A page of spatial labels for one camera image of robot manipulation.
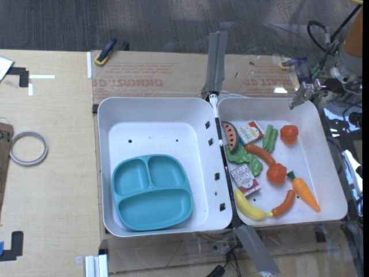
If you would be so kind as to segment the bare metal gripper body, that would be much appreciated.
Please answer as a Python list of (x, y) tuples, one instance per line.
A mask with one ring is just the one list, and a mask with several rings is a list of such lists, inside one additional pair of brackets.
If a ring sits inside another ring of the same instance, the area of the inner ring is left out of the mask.
[(362, 76), (345, 66), (335, 64), (330, 68), (324, 68), (318, 77), (318, 81), (321, 91), (329, 91), (338, 96), (345, 94), (362, 95)]

